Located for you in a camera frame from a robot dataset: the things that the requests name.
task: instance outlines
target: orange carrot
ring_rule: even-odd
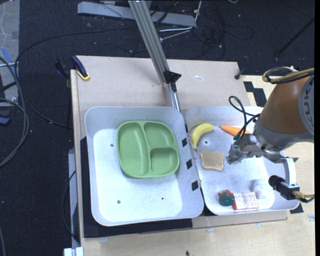
[[[234,126],[226,126],[226,125],[222,125],[220,126],[221,129],[233,136],[236,136],[238,134],[238,132],[240,132],[241,128],[239,127],[234,127]]]

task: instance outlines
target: yellow banana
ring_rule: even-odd
[[[202,123],[193,129],[193,131],[191,133],[191,141],[192,141],[194,150],[197,150],[197,144],[198,144],[200,137],[204,133],[212,131],[214,128],[215,127],[211,123]]]

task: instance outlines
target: green divided plate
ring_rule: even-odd
[[[162,122],[128,121],[116,133],[122,171],[133,178],[155,178],[177,171],[180,158],[172,130]]]

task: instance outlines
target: metal pole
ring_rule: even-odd
[[[145,1],[128,2],[158,77],[162,84],[168,85],[171,104],[175,109],[180,111],[177,90],[173,88],[171,82],[167,83],[164,75],[164,73],[170,71],[170,69],[147,4]]]

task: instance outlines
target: black base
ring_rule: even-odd
[[[85,238],[109,237],[124,234],[192,228],[193,224],[191,219],[152,221],[119,226],[103,226],[97,223],[91,212],[87,138],[81,140],[80,149],[82,174],[83,229]]]

